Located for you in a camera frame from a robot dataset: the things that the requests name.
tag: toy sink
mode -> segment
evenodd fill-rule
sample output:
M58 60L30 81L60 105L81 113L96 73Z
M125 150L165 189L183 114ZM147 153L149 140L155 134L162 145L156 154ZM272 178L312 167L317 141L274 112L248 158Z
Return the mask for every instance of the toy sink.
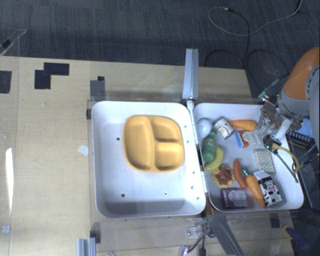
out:
M210 173L201 171L195 123L223 116L227 120L255 120L261 105L200 103L194 111L179 103L100 101L91 111L96 207L106 218L191 216L203 211L205 193L222 212L268 212L302 206L304 194L281 161L272 156L276 174L272 179L282 202L261 208L246 189L248 207L223 209L220 188ZM263 146L239 148L234 136L224 140L223 164L232 168L239 159L250 172L257 170L253 152ZM282 146L288 148L285 138ZM137 148L143 146L142 153ZM282 154L291 166L289 155ZM235 181L231 188L239 188Z

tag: toy sausage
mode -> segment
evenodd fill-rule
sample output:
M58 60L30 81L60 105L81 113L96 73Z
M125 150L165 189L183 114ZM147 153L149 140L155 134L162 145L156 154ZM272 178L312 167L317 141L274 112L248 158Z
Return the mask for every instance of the toy sausage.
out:
M248 185L247 185L246 180L242 177L241 166L240 166L239 160L235 160L233 162L233 174L234 174L234 177L235 177L236 181L238 182L240 188L242 188L243 190L246 189L248 187Z

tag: white tray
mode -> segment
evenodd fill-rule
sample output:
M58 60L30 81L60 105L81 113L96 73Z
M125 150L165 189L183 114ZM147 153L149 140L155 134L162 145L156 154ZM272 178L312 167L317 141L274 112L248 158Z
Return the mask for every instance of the white tray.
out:
M177 170L133 170L123 150L123 128L134 115L171 118L181 129L184 163ZM189 111L178 103L101 101L91 112L96 207L106 218L196 215L206 198Z
M255 120L258 121L260 116L261 105L243 105L243 104L222 104L222 103L201 103L194 109L195 122L201 118L207 118L210 121L216 121L219 117L225 117L227 120ZM242 168L248 168L249 172L257 170L254 150L263 149L263 145L249 146L246 148L239 148L234 135L224 140L219 134L216 136L218 145L224 151L223 164L233 168L234 160L238 159ZM284 137L282 140L282 147L288 149L288 143ZM293 163L292 158L279 150L279 155L284 159L288 166ZM247 188L245 190L248 207L245 209L224 209L221 202L220 188L216 186L212 179L211 173L206 172L206 180L210 194L210 200L213 206L222 212L256 212L256 211L279 211L279 210L294 210L302 206L304 202L304 194L300 182L296 183L295 179L289 173L289 170L284 164L272 154L273 164L276 174L271 175L278 190L282 196L282 201L271 205L265 209L261 208L259 203L253 198L251 192ZM233 183L232 188L239 188L237 181Z

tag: banana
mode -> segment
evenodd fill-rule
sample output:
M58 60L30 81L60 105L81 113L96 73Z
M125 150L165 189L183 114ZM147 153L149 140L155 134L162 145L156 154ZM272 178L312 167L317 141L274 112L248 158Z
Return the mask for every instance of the banana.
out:
M221 147L217 146L214 154L213 162L207 163L204 166L204 170L206 172L213 172L222 164L223 160L224 160L224 151L221 149Z

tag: green bottle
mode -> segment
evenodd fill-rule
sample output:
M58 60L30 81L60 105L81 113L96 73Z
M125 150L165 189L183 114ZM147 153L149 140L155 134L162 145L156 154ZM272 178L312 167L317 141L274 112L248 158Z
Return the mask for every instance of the green bottle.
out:
M215 159L215 153L217 150L216 135L217 132L212 130L203 141L202 159L206 163L211 163Z

